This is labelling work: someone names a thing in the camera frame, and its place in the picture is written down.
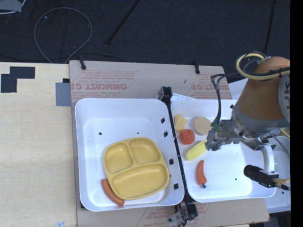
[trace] beige round toy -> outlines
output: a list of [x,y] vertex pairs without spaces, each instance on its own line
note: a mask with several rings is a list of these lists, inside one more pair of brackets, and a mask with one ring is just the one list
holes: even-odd
[[194,129],[199,135],[207,135],[208,131],[212,129],[211,122],[205,117],[197,117],[194,121]]

